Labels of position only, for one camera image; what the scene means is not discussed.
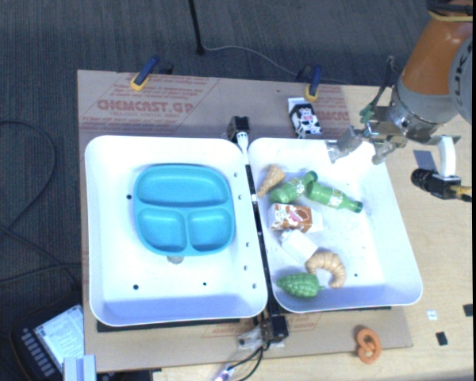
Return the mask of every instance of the table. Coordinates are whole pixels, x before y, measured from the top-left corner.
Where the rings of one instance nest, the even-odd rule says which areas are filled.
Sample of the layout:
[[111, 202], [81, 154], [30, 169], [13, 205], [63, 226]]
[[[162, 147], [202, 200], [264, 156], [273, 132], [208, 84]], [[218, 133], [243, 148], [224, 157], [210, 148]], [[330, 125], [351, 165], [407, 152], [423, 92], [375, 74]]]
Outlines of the table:
[[[88, 306], [84, 148], [93, 137], [107, 133], [222, 137], [235, 115], [251, 118], [251, 140], [293, 137], [283, 112], [287, 98], [302, 96], [304, 86], [158, 75], [152, 77], [144, 96], [131, 96], [127, 81], [132, 74], [79, 71], [78, 77], [86, 354], [95, 354], [99, 372], [161, 367], [155, 380], [213, 379], [223, 362], [243, 358], [243, 353], [236, 354], [235, 333], [249, 329], [250, 322], [97, 331]], [[323, 130], [338, 137], [350, 123], [358, 128], [358, 112], [377, 90], [321, 86], [314, 108]], [[384, 94], [380, 104], [388, 99], [389, 94]], [[283, 115], [269, 117], [272, 114]], [[145, 123], [153, 127], [141, 127]], [[470, 186], [471, 126], [458, 116], [438, 133], [462, 137], [455, 147], [456, 174]], [[417, 168], [415, 149], [430, 150], [438, 157], [436, 148], [409, 143], [390, 154], [386, 164], [423, 279], [421, 300], [391, 310], [330, 312], [303, 318], [294, 315], [297, 317], [288, 318], [295, 331], [286, 339], [286, 347], [266, 352], [253, 379], [472, 379], [473, 318], [464, 310], [473, 303], [472, 206], [457, 200], [442, 201], [414, 187], [410, 175]], [[357, 325], [368, 325], [382, 336], [386, 349], [372, 365], [362, 363], [355, 354], [352, 335]], [[440, 345], [438, 334], [446, 337], [447, 344]], [[245, 375], [251, 366], [240, 371]]]

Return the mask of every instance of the blue plate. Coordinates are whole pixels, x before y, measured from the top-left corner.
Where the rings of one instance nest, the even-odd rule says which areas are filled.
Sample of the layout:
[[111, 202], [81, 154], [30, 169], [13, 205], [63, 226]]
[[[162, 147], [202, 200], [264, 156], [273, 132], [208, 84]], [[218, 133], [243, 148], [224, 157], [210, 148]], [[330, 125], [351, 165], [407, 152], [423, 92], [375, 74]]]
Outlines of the blue plate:
[[226, 248], [235, 235], [231, 190], [210, 167], [160, 164], [143, 171], [134, 186], [136, 231], [164, 256], [198, 256]]

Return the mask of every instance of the black pole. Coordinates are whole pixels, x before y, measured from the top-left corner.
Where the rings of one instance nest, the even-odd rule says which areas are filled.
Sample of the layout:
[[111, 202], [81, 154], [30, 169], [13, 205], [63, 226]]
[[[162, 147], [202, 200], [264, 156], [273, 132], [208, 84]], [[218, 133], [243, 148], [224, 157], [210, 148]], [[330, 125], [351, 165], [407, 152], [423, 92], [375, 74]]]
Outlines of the black pole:
[[190, 7], [190, 15], [192, 16], [192, 24], [194, 26], [194, 33], [196, 35], [196, 52], [198, 55], [203, 55], [205, 53], [205, 48], [201, 43], [201, 34], [199, 33], [199, 24], [198, 24], [198, 16], [196, 14], [196, 8], [194, 6], [194, 0], [188, 0], [189, 7]]

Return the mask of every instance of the blue clamp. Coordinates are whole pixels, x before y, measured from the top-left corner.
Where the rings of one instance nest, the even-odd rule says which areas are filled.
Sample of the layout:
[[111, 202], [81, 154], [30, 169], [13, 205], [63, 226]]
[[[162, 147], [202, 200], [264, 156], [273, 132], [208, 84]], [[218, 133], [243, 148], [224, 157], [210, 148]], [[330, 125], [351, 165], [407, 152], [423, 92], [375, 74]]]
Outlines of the blue clamp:
[[310, 77], [310, 84], [305, 87], [305, 100], [315, 102], [317, 100], [317, 88], [321, 80], [321, 65], [315, 65]]
[[143, 68], [134, 75], [134, 77], [130, 81], [130, 87], [134, 90], [140, 91], [143, 90], [145, 85], [148, 83], [148, 75], [150, 75], [153, 71], [153, 68], [157, 66], [160, 61], [160, 56], [155, 55], [153, 56], [144, 66]]

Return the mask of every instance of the ice cream cone toy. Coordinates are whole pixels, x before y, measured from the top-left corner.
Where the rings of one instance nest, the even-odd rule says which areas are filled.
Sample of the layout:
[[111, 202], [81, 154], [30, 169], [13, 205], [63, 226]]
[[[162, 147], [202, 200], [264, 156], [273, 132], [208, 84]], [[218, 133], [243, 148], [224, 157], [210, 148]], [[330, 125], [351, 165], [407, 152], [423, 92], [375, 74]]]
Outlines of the ice cream cone toy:
[[259, 190], [257, 191], [258, 197], [261, 198], [264, 196], [272, 187], [277, 185], [277, 183], [280, 183], [285, 177], [286, 174], [278, 167], [278, 165], [271, 165], [259, 187]]

